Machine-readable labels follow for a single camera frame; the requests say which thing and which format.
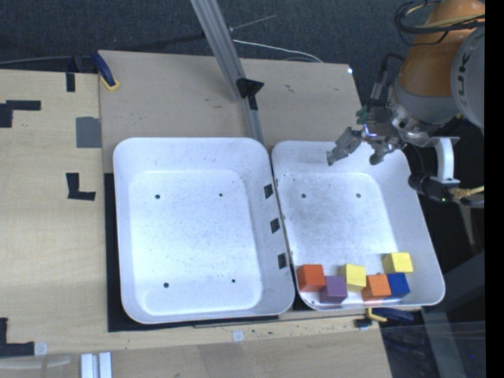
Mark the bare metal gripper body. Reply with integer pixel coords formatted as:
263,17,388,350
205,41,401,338
360,106,443,150

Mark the white plastic tray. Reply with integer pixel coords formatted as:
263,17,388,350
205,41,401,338
112,136,297,325
270,139,447,313

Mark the thin black and white rod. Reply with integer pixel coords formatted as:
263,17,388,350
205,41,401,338
244,94,266,146

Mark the yellow cube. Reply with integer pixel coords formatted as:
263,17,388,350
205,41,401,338
381,251,415,276
338,262,368,294

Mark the black block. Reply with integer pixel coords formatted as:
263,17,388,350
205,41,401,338
235,76,265,99

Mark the blue cube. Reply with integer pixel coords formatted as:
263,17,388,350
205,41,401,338
386,272,412,299

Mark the orange cube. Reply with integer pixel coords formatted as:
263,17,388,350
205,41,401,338
361,273,393,302
295,263,328,294

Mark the purple cube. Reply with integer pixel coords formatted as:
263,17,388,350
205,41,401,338
318,275,349,305

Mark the pale wood board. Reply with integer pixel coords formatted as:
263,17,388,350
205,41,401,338
97,49,424,329

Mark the black cylinder on white bracket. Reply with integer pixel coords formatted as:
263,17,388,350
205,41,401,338
408,136,461,205

